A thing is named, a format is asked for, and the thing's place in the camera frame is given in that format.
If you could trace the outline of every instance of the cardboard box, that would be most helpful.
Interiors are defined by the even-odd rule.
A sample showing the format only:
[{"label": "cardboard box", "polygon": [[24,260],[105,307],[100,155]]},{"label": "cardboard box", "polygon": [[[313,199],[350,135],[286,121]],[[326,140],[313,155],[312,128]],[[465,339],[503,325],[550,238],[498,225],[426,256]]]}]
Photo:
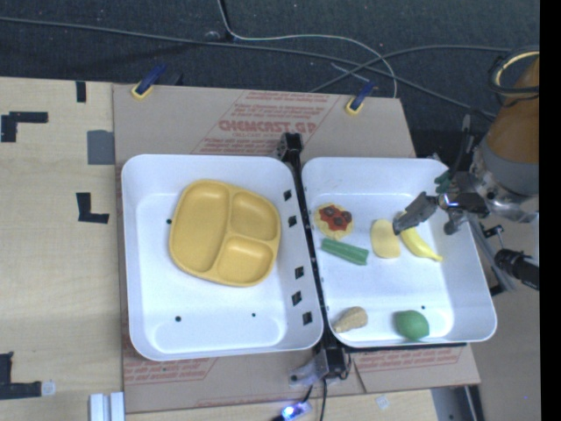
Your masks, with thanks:
[{"label": "cardboard box", "polygon": [[[120,171],[142,153],[274,155],[283,132],[299,132],[302,162],[320,156],[415,157],[401,103],[367,98],[357,116],[351,96],[158,86],[144,100],[114,85],[119,269],[125,406],[128,413],[295,400],[289,376],[312,350],[213,359],[149,361],[128,336]],[[352,355],[330,395],[356,395],[479,383],[469,346],[381,350]],[[315,389],[318,396],[321,388]]]}]

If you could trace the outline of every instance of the white tray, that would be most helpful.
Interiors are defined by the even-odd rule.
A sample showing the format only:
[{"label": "white tray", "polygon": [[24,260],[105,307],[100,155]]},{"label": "white tray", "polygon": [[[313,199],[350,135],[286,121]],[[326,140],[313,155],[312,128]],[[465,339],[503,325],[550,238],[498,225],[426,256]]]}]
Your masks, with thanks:
[{"label": "white tray", "polygon": [[[276,206],[279,252],[260,284],[235,288],[208,282],[172,262],[167,220],[181,192],[199,179],[246,188]],[[321,338],[323,318],[285,164],[267,157],[146,154],[126,162],[122,187],[130,334],[142,355],[178,360],[289,351],[310,348]]]},{"label": "white tray", "polygon": [[316,158],[303,168],[306,200],[313,212],[322,203],[344,206],[354,230],[342,239],[370,251],[358,266],[321,250],[323,235],[313,230],[323,295],[332,324],[339,314],[361,306],[368,325],[335,334],[353,347],[412,345],[394,326],[394,313],[417,310],[429,321],[430,336],[417,343],[475,342],[494,334],[496,316],[468,224],[448,236],[448,220],[438,210],[417,231],[443,255],[442,262],[412,255],[401,243],[401,256],[381,259],[372,252],[370,227],[377,218],[392,220],[422,191],[435,193],[434,179],[447,167],[425,159]]}]

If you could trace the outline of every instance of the wooden table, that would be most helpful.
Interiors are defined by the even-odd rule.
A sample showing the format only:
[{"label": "wooden table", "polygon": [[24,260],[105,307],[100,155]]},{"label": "wooden table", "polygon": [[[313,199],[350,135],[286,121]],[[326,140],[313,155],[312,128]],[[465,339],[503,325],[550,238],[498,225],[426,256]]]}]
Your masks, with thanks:
[{"label": "wooden table", "polygon": [[[0,401],[0,420],[88,419],[94,393],[122,391],[115,167],[89,165],[87,133],[113,131],[111,84],[0,79],[0,114],[47,111],[0,143],[0,353],[13,382],[48,382],[53,396]],[[76,193],[107,224],[78,221]],[[328,398],[326,419],[436,420],[429,389]],[[303,419],[318,417],[315,410]],[[138,414],[127,419],[271,419],[285,403]]]}]

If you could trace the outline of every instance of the robotic hand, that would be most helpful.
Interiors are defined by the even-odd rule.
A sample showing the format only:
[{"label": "robotic hand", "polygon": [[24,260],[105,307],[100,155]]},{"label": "robotic hand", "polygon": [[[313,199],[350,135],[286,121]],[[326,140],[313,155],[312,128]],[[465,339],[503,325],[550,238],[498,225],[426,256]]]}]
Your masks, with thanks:
[{"label": "robotic hand", "polygon": [[[507,68],[532,57],[534,60],[513,88],[501,85]],[[490,87],[505,101],[476,147],[469,172],[457,172],[453,167],[439,176],[435,180],[439,184],[437,195],[421,193],[394,219],[395,234],[426,221],[438,208],[448,214],[449,221],[444,225],[448,235],[457,232],[465,221],[481,230],[473,220],[490,213],[516,223],[539,220],[538,211],[533,209],[539,190],[539,50],[524,49],[498,61],[490,74]],[[469,116],[464,120],[463,132],[466,139]],[[482,232],[474,234],[476,239],[486,237]],[[503,247],[492,262],[508,275],[539,289],[539,265],[535,258]]]}]

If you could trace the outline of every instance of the yellow plate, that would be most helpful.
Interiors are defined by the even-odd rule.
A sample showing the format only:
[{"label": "yellow plate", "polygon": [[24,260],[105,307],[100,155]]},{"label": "yellow plate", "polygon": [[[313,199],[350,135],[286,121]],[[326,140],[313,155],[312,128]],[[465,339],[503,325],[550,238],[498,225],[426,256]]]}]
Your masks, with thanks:
[{"label": "yellow plate", "polygon": [[248,287],[271,273],[280,240],[279,212],[269,200],[225,182],[200,180],[181,194],[169,252],[187,273]]}]

